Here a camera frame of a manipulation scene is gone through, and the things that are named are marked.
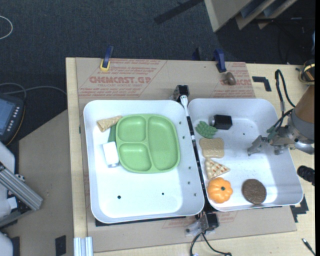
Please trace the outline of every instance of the orange pumpkin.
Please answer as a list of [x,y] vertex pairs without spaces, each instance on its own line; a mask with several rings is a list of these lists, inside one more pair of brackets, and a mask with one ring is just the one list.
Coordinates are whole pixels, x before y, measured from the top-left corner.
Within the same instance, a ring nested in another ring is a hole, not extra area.
[[218,204],[228,201],[233,192],[230,182],[221,177],[210,180],[207,187],[209,198]]

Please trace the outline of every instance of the toy pizza slice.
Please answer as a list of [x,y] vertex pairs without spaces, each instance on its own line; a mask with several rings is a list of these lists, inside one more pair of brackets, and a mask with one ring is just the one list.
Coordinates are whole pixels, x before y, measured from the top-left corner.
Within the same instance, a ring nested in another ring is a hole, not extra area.
[[230,168],[226,167],[223,164],[215,162],[210,158],[205,159],[204,166],[205,166],[206,175],[209,180],[214,179],[230,171]]
[[103,133],[104,131],[109,129],[111,126],[114,126],[121,118],[122,118],[122,115],[117,115],[115,117],[101,119],[96,123],[98,124],[100,131]]

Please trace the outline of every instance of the green plate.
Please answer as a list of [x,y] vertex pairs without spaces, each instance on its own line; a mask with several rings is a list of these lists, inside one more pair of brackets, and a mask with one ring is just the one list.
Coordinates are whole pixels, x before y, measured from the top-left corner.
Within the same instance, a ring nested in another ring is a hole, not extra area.
[[180,161],[175,125],[158,114],[132,114],[122,117],[115,141],[121,165],[135,173],[164,173]]

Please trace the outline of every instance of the round chocolate cookie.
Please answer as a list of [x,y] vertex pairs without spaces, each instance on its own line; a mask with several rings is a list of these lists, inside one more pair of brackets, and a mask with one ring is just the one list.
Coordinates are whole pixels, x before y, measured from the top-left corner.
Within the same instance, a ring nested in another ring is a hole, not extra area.
[[242,194],[244,198],[254,205],[261,204],[267,197],[266,187],[257,179],[247,179],[242,184]]

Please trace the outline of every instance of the white cable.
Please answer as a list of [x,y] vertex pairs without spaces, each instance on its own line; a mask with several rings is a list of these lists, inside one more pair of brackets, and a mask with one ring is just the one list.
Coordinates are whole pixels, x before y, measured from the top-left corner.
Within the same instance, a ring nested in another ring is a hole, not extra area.
[[7,22],[9,22],[9,23],[10,23],[10,26],[11,26],[11,30],[10,30],[10,32],[9,32],[8,34],[6,34],[5,36],[0,37],[0,40],[2,40],[2,39],[5,39],[5,38],[7,38],[8,36],[10,36],[10,35],[11,35],[12,31],[14,30],[14,25],[12,24],[12,22],[11,22],[8,18],[3,17],[3,16],[1,16],[1,15],[0,15],[0,18],[1,18],[1,19],[5,19]]

